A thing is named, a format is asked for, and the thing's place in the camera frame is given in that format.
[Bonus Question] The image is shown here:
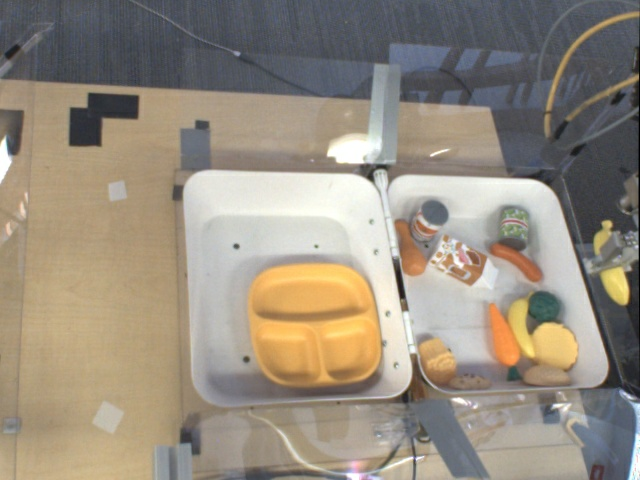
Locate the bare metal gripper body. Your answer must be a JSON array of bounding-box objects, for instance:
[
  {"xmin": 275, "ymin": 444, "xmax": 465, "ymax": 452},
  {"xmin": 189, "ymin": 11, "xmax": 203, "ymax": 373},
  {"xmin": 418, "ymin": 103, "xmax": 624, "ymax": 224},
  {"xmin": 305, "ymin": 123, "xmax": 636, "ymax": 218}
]
[{"xmin": 618, "ymin": 171, "xmax": 640, "ymax": 215}]

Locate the yellow banana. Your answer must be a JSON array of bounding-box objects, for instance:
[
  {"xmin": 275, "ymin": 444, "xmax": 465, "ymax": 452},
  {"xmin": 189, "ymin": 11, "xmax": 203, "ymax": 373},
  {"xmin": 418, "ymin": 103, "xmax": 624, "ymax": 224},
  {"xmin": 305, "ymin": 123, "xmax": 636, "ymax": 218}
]
[
  {"xmin": 593, "ymin": 220, "xmax": 631, "ymax": 307},
  {"xmin": 507, "ymin": 292, "xmax": 537, "ymax": 359}
]

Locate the dark green toy broccoli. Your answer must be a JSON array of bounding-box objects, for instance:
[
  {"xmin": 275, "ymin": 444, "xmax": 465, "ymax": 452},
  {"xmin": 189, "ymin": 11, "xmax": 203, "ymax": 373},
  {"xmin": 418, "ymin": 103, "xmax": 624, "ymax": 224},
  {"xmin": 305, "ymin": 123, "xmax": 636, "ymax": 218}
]
[{"xmin": 528, "ymin": 290, "xmax": 561, "ymax": 323}]

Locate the red orange toy sausage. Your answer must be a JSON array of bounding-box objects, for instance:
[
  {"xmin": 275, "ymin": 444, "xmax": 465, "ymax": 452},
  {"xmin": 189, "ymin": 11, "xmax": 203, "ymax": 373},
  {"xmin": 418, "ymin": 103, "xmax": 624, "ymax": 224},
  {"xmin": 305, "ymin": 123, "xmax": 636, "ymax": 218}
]
[{"xmin": 489, "ymin": 241, "xmax": 544, "ymax": 283}]

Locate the green and white can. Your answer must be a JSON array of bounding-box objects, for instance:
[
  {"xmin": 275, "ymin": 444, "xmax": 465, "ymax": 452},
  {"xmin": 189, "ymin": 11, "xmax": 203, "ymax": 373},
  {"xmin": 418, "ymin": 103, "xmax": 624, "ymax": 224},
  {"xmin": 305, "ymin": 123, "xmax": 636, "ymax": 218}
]
[{"xmin": 497, "ymin": 205, "xmax": 531, "ymax": 252}]

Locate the yellow round toy biscuit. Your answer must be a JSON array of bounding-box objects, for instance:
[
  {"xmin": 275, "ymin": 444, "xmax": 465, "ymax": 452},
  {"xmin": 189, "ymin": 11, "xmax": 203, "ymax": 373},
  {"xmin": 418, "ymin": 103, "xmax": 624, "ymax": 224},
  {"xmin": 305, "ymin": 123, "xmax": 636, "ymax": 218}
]
[{"xmin": 530, "ymin": 321, "xmax": 580, "ymax": 372}]

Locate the orange toy carrot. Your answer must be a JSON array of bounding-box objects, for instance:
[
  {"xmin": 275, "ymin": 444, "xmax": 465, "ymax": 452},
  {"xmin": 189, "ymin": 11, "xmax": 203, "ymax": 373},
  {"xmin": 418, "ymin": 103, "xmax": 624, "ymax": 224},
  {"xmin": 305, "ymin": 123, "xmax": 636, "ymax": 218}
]
[{"xmin": 488, "ymin": 302, "xmax": 522, "ymax": 382}]

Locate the tan toy bread roll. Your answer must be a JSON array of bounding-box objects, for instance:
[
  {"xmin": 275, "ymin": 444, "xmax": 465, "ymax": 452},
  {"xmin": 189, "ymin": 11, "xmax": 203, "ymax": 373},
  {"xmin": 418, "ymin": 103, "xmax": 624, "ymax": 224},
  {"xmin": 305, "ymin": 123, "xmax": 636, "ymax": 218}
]
[{"xmin": 522, "ymin": 364, "xmax": 572, "ymax": 388}]

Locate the brown and white carton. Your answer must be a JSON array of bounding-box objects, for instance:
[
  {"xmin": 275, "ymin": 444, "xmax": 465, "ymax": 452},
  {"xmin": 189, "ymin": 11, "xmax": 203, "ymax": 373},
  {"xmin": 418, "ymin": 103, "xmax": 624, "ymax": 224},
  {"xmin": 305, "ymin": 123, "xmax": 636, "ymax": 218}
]
[{"xmin": 427, "ymin": 234, "xmax": 500, "ymax": 290}]

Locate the white plastic tray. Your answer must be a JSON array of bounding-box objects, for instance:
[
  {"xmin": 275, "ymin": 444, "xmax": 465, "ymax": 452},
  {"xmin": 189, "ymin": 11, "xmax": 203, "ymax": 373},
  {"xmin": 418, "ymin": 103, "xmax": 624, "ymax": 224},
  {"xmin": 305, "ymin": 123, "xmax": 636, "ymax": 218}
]
[
  {"xmin": 387, "ymin": 174, "xmax": 610, "ymax": 396},
  {"xmin": 182, "ymin": 169, "xmax": 414, "ymax": 409}
]

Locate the red and white can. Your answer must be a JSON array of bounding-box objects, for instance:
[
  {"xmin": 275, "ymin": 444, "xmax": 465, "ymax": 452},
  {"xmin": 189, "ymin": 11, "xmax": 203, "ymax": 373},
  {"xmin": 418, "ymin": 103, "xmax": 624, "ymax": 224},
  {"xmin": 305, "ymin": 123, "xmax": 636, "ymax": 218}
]
[{"xmin": 409, "ymin": 199, "xmax": 450, "ymax": 243}]

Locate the brown chocolate chip cookie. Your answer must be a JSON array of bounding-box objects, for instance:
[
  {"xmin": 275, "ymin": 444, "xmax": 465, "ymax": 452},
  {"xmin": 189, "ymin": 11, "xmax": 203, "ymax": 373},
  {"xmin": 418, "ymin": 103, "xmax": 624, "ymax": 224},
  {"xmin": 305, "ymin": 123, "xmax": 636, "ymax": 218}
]
[{"xmin": 448, "ymin": 373, "xmax": 493, "ymax": 391}]

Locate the orange tapered toy food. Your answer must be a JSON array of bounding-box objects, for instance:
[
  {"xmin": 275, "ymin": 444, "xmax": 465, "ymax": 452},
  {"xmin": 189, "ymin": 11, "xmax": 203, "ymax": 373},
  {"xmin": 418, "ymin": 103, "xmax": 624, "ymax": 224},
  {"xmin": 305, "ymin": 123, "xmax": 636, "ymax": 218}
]
[{"xmin": 393, "ymin": 219, "xmax": 428, "ymax": 277}]

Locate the tan ridged toy pastry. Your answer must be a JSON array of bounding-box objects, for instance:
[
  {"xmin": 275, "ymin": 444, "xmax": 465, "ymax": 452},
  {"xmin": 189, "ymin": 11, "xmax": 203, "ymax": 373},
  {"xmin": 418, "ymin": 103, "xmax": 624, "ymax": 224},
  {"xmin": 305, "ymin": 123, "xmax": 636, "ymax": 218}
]
[{"xmin": 418, "ymin": 337, "xmax": 458, "ymax": 387}]

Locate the black and white thin rod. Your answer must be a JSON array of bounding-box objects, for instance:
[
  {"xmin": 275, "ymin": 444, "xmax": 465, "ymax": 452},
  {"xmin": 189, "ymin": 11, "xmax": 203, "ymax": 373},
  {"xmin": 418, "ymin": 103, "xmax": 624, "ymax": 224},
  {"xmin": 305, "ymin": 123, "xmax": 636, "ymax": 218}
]
[{"xmin": 372, "ymin": 167, "xmax": 419, "ymax": 357}]

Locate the orange divided plate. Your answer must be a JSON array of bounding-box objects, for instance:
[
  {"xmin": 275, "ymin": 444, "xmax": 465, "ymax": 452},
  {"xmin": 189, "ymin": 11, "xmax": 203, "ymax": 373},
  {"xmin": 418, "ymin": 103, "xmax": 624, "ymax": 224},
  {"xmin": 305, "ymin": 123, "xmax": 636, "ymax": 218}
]
[{"xmin": 247, "ymin": 262, "xmax": 384, "ymax": 388}]

